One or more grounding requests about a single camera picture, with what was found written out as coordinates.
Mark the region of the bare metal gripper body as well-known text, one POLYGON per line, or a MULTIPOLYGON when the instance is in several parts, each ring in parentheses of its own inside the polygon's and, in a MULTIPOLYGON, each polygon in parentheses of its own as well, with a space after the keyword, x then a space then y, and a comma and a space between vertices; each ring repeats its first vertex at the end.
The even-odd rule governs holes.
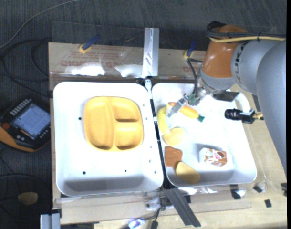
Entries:
POLYGON ((198 105, 206 95, 213 94, 214 89, 210 87, 197 87, 189 94, 184 94, 186 103, 190 106, 198 105))

